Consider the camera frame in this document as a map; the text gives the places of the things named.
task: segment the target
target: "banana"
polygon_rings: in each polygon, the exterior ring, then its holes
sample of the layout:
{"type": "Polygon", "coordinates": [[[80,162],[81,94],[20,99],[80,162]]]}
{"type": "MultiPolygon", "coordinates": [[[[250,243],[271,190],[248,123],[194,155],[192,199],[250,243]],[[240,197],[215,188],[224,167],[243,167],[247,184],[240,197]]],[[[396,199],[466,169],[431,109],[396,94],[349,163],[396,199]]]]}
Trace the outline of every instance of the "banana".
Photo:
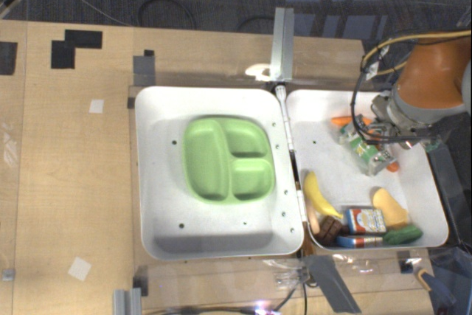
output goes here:
{"type": "Polygon", "coordinates": [[[310,199],[317,212],[342,219],[342,214],[337,212],[333,205],[326,201],[326,198],[319,191],[318,180],[314,172],[309,172],[306,175],[303,182],[303,192],[310,199]]]}

